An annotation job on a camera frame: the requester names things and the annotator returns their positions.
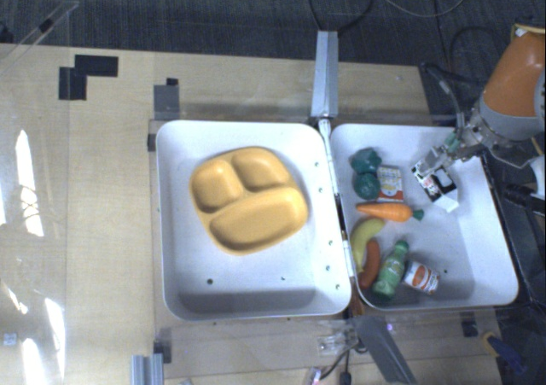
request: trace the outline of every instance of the toy soda bottle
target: toy soda bottle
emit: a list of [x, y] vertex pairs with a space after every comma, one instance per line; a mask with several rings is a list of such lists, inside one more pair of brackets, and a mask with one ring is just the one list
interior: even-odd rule
[[377, 277], [377, 282], [372, 286], [372, 291], [382, 300], [390, 300], [394, 297], [394, 291], [402, 279], [405, 270], [405, 257], [410, 246], [404, 240], [397, 241], [394, 250], [383, 262]]

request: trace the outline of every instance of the wooden table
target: wooden table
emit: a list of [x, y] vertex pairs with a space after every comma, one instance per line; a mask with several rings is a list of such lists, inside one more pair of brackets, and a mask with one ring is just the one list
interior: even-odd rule
[[[57, 99], [58, 68], [73, 66], [76, 54], [117, 56], [119, 74], [116, 78], [88, 77], [87, 101], [67, 104]], [[155, 337], [154, 259], [146, 141], [148, 122], [153, 118], [154, 85], [164, 85], [167, 78], [178, 79], [183, 118], [216, 113], [237, 119], [248, 117], [249, 110], [256, 114], [264, 110], [273, 119], [297, 119], [305, 116], [311, 105], [313, 71], [312, 61], [40, 46], [0, 79], [2, 95], [13, 95], [14, 86], [44, 95], [40, 107], [49, 111], [44, 116], [55, 117], [51, 111], [68, 108], [67, 139], [63, 139], [69, 162], [67, 183], [52, 174], [50, 184], [61, 189], [67, 186], [66, 250], [59, 250], [61, 257], [63, 253], [66, 256], [60, 260], [66, 267], [59, 269], [66, 276], [62, 305], [66, 383], [129, 383], [131, 355], [151, 353]], [[362, 122], [430, 123], [415, 67], [341, 63], [339, 90], [340, 112], [357, 115]], [[26, 126], [40, 126], [47, 134], [39, 117], [33, 116]], [[55, 135], [49, 136], [41, 142], [44, 147], [61, 143]], [[8, 247], [6, 244], [0, 242], [0, 248]], [[35, 276], [53, 277], [55, 266], [45, 274], [42, 270], [36, 268]], [[2, 295], [0, 312], [8, 307]], [[0, 316], [0, 329], [16, 326], [9, 322], [13, 316]], [[500, 383], [496, 362], [479, 339], [462, 336], [458, 313], [389, 319], [395, 340], [422, 383]], [[480, 332], [498, 330], [491, 311], [476, 312], [476, 320]], [[218, 366], [211, 368], [204, 353], [202, 360], [199, 356], [195, 359], [195, 370], [204, 376], [192, 377], [194, 385], [300, 385], [305, 367], [311, 366], [306, 360], [316, 356], [308, 353], [316, 348], [307, 345], [302, 346], [301, 359], [293, 362], [299, 367], [237, 370], [241, 364], [237, 358], [245, 356], [237, 352], [241, 342], [230, 345], [230, 339], [226, 341], [224, 358], [218, 359], [218, 364], [232, 365], [229, 374], [218, 376]], [[20, 347], [19, 343], [0, 348], [1, 383], [21, 383]], [[261, 364], [268, 370], [267, 362]], [[352, 356], [351, 364], [354, 384], [383, 383], [369, 355]], [[173, 377], [166, 383], [175, 385], [182, 379]], [[325, 383], [336, 381], [331, 376]]]

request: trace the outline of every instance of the white can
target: white can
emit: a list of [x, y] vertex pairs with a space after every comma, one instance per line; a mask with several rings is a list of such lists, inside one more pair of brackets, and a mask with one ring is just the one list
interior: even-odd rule
[[426, 265], [412, 260], [408, 261], [406, 265], [406, 272], [404, 273], [402, 282], [425, 294], [434, 294], [440, 280], [439, 273]]

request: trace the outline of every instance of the orange carrot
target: orange carrot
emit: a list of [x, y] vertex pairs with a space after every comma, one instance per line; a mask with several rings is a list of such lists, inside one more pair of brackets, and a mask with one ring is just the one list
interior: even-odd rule
[[357, 210], [377, 218], [390, 219], [403, 223], [412, 216], [421, 220], [424, 212], [422, 210], [413, 211], [411, 207], [403, 203], [360, 203], [357, 204]]
[[360, 289], [368, 289], [379, 274], [381, 253], [379, 244], [372, 239], [366, 244], [366, 264], [358, 274], [358, 286]]

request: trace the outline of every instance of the white tray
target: white tray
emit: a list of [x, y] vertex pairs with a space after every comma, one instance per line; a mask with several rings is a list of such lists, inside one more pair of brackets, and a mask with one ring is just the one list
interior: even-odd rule
[[[248, 146], [272, 150], [309, 207], [305, 226], [271, 248], [234, 256], [207, 235], [189, 195], [203, 161]], [[156, 139], [164, 296], [188, 320], [329, 315], [351, 285], [323, 141], [307, 125], [172, 121]]]
[[400, 286], [393, 301], [385, 305], [364, 293], [363, 298], [372, 306], [387, 310], [473, 308], [506, 305], [518, 294], [514, 265], [481, 161], [458, 161], [450, 168], [460, 202], [452, 213], [433, 205], [412, 177], [411, 167], [450, 132], [440, 127], [349, 124], [332, 133], [335, 171], [349, 232], [363, 216], [355, 208], [362, 200], [351, 186], [354, 172], [349, 158], [359, 149], [371, 147], [384, 165], [401, 169], [406, 202], [425, 210], [421, 222], [388, 222], [377, 236], [382, 250], [388, 252], [397, 239], [405, 238], [409, 257], [441, 275], [438, 292], [432, 296]]

